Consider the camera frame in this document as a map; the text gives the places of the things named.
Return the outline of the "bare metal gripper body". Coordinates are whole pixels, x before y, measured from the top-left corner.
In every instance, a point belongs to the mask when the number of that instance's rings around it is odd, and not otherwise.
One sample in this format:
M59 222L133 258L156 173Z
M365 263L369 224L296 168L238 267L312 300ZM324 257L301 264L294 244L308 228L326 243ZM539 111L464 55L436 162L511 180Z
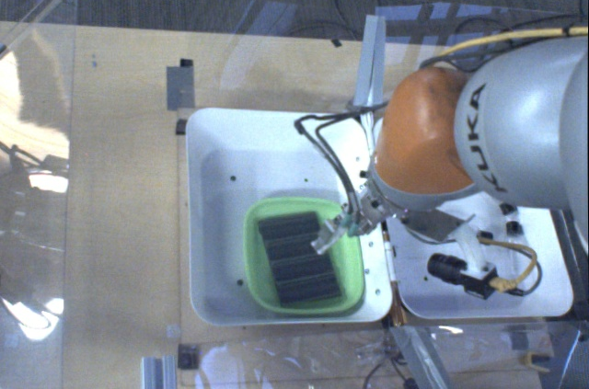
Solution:
M385 199L373 186L362 186L352 195L342 227L348 236L367 235L387 218L387 214Z

